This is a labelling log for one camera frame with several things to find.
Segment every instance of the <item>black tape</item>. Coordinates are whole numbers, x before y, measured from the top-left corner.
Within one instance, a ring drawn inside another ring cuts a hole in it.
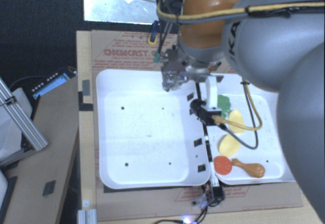
[[[79,100],[79,111],[93,111],[93,104],[83,103],[82,91],[78,92],[78,100]]]
[[[44,190],[43,190],[43,196],[52,194],[54,192],[55,183],[56,183],[55,180],[45,183]]]
[[[202,138],[199,138],[199,139],[194,141],[194,147],[197,147],[199,145],[202,145]]]
[[[187,101],[190,101],[194,98],[194,93],[191,93],[190,95],[187,95]]]
[[[206,171],[207,170],[207,168],[205,167],[205,165],[199,165],[198,166],[198,173],[199,172],[204,172],[204,171]]]

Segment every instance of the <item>black cable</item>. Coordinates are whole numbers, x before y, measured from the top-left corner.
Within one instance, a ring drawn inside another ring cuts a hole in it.
[[[209,207],[217,207],[218,205],[220,204],[220,201],[218,201],[218,202],[211,202],[210,204],[209,204]]]
[[[170,14],[179,15],[182,10],[183,0],[166,0],[164,5]]]
[[[252,120],[253,127],[256,127],[253,112],[252,112],[252,108],[250,106],[250,102],[249,102],[249,99],[248,99],[248,94],[247,94],[246,87],[245,87],[245,84],[249,84],[249,83],[243,79],[242,84],[243,84],[243,88],[244,88],[244,93],[245,93],[245,97],[246,97],[247,106],[248,106],[249,113],[250,113],[250,118]],[[238,136],[236,136],[232,131],[230,131],[224,124],[218,124],[217,126],[219,128],[221,128],[222,130],[226,131],[228,134],[230,134],[233,138],[235,138],[239,143],[241,143],[243,146],[247,147],[248,149],[256,150],[258,148],[257,131],[254,131],[254,133],[255,133],[255,146],[250,146],[250,145],[246,144],[243,140],[241,140]]]
[[[222,130],[226,131],[228,134],[230,134],[233,138],[235,138],[239,143],[241,143],[243,146],[247,147],[248,149],[255,150],[258,147],[258,139],[255,136],[255,146],[250,146],[246,144],[243,140],[241,140],[238,136],[236,136],[232,131],[230,131],[224,124],[218,124],[217,125]]]
[[[164,42],[166,40],[166,37],[168,35],[168,32],[170,31],[169,30],[169,27],[170,26],[173,26],[173,24],[171,23],[167,23],[167,25],[165,26],[165,33],[164,33],[164,36],[163,36],[163,21],[161,21],[161,24],[160,24],[160,33],[159,33],[159,46],[158,46],[158,50],[157,50],[157,53],[161,53],[161,50],[163,48],[163,45],[164,45]]]
[[[324,7],[288,7],[288,8],[282,8],[274,11],[248,12],[247,14],[249,17],[253,17],[253,18],[270,18],[270,17],[289,18],[294,13],[312,14],[312,13],[323,13],[323,12],[324,12]]]
[[[208,212],[208,206],[206,206],[200,213],[200,215],[194,220],[196,223],[201,223],[206,217]]]
[[[165,13],[173,14],[169,1],[170,0],[165,0],[165,1],[159,0],[160,8]]]
[[[183,224],[184,222],[182,220],[178,219],[161,219],[155,222],[154,224],[162,223],[162,222],[172,222],[172,223],[178,223],[178,224]]]
[[[10,85],[9,89],[12,90],[12,87],[22,80],[33,79],[33,78],[44,78],[44,77],[45,77],[45,75],[35,75],[35,76],[27,76],[27,77],[20,78],[20,79],[14,81],[14,83],[12,83]]]

